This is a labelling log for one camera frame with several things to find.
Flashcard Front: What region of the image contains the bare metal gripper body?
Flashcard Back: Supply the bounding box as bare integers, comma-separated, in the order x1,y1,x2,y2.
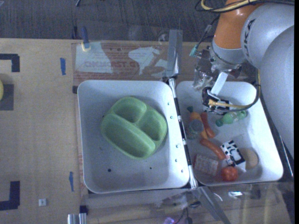
194,48,243,79

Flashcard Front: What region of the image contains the orange carrot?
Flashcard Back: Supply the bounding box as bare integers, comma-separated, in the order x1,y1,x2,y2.
186,106,208,140

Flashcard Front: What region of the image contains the orange-red sausage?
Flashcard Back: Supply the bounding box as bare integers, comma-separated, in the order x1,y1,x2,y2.
200,112,216,139
199,138,227,161

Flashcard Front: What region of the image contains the green plastic bottle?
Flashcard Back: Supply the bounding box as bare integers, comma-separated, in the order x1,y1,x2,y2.
215,110,248,127

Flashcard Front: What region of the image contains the green can with grey lid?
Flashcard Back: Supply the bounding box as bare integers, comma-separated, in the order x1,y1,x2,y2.
185,119,204,140

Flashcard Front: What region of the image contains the white plastic tray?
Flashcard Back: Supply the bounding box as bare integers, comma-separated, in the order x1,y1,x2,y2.
175,80,285,187
77,79,190,194

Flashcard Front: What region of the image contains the brown cardboard board red print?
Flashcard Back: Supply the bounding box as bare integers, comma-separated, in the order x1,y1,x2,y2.
71,40,260,196

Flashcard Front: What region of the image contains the green divided plate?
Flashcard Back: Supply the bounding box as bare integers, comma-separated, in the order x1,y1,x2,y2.
100,96,168,160

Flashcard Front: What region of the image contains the tan round biscuit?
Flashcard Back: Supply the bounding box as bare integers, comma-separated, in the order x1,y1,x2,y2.
239,147,259,170

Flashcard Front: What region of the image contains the red tomato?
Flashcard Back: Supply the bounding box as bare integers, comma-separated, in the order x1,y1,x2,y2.
221,166,239,182

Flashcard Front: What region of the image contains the black cylinder on white bracket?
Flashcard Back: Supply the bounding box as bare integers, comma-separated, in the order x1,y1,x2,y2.
201,71,235,113

